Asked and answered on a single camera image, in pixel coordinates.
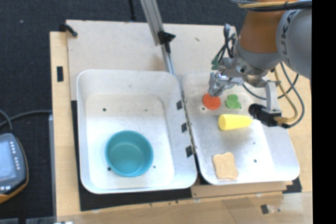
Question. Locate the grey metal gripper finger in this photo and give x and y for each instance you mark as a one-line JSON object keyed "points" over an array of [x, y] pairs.
{"points": [[214, 85], [224, 85]]}

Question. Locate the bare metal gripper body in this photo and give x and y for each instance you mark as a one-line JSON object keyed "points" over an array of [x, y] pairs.
{"points": [[242, 72]]}

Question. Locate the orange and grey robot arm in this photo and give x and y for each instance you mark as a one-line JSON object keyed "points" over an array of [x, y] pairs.
{"points": [[265, 29]]}

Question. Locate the orange round slice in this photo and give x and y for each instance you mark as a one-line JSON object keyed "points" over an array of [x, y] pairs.
{"points": [[211, 102]]}

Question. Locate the green broccoli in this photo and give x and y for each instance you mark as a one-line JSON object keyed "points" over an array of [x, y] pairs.
{"points": [[232, 102]]}

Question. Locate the yellow cone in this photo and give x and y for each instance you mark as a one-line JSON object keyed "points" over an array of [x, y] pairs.
{"points": [[233, 122]]}

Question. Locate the white plastic tray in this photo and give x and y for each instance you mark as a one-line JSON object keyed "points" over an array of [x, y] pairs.
{"points": [[126, 86], [236, 144]]}

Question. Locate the beige bread slice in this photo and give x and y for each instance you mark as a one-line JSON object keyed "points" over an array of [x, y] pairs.
{"points": [[225, 166]]}

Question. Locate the teal bowl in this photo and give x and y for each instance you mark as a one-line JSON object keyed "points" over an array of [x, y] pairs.
{"points": [[129, 154]]}

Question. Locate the pale wood board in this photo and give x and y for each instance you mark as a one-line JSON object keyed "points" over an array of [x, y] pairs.
{"points": [[110, 44]]}

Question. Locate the black cylinder on white bracket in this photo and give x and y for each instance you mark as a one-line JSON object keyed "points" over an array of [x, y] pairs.
{"points": [[270, 110]]}

